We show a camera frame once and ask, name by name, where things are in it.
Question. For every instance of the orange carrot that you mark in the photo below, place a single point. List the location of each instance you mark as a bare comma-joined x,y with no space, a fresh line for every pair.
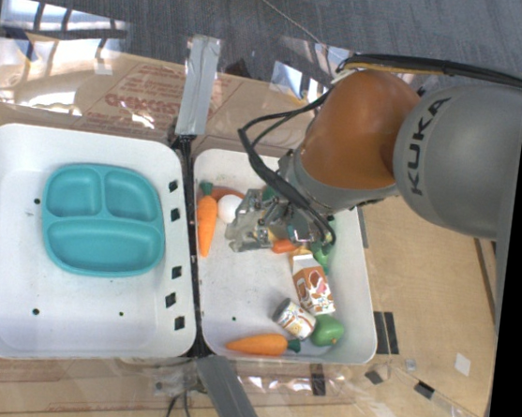
206,224
259,344
225,193

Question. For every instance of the white plastic tray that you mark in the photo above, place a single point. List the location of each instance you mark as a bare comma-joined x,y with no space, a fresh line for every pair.
251,291
77,317

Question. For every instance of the green pepper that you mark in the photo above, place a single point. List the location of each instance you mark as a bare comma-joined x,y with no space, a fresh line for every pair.
327,330

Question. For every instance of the green bottle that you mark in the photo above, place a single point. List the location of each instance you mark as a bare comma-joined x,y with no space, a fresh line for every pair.
322,256

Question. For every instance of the blue divided plate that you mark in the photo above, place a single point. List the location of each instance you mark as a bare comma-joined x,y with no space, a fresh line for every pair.
102,230

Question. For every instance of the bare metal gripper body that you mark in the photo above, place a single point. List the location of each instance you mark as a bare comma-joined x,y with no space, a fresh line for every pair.
260,212

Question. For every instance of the small orange toy piece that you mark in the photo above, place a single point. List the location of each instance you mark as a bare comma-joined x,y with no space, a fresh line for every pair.
283,246

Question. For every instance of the orange and white carton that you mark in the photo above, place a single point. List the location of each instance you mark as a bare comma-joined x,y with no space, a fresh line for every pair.
315,287

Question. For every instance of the brown cardboard board red print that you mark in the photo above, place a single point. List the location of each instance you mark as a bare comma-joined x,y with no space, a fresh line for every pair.
421,288

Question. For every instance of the white printed can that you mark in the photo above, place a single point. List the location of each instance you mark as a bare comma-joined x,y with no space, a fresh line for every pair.
295,320

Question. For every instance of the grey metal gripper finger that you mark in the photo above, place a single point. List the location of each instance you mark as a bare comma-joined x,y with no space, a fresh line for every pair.
240,239

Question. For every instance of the white egg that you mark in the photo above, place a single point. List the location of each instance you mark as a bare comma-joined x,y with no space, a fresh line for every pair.
227,208

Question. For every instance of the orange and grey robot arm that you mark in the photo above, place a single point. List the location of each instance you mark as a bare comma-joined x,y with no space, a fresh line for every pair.
456,156

